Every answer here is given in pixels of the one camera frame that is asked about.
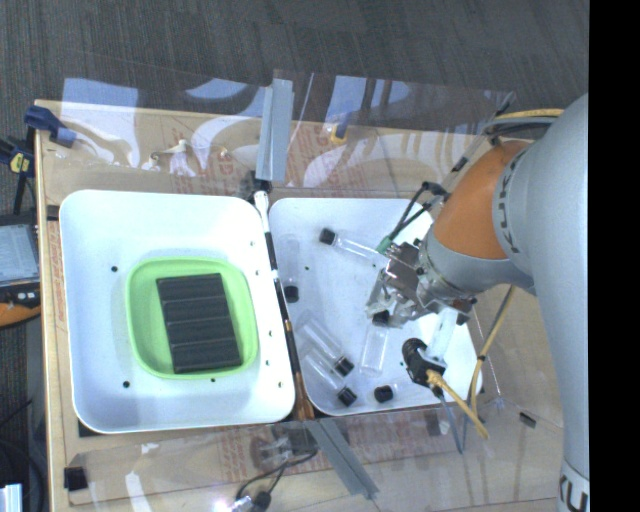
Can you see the green plate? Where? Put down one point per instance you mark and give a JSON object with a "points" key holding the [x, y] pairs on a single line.
{"points": [[142, 320]]}

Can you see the white plastic tray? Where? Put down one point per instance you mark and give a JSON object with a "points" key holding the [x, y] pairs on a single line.
{"points": [[100, 320], [330, 280]]}

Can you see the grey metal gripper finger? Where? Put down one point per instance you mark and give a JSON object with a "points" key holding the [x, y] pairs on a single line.
{"points": [[380, 295], [406, 314]]}

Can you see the black cylinder on white bracket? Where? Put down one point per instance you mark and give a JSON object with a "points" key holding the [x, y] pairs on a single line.
{"points": [[417, 357]]}

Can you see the black ribbed block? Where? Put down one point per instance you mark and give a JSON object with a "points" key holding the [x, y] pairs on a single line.
{"points": [[200, 322]]}

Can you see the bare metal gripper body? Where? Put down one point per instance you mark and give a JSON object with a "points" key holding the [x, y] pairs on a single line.
{"points": [[406, 280]]}

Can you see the brown cardboard board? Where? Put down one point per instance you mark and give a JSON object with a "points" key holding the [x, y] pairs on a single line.
{"points": [[150, 450]]}

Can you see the clear plastic bottle black cap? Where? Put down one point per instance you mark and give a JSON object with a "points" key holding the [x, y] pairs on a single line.
{"points": [[291, 293], [347, 396], [383, 394], [374, 350], [328, 236], [344, 366]]}

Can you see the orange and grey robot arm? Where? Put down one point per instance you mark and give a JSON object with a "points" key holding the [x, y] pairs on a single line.
{"points": [[545, 210]]}

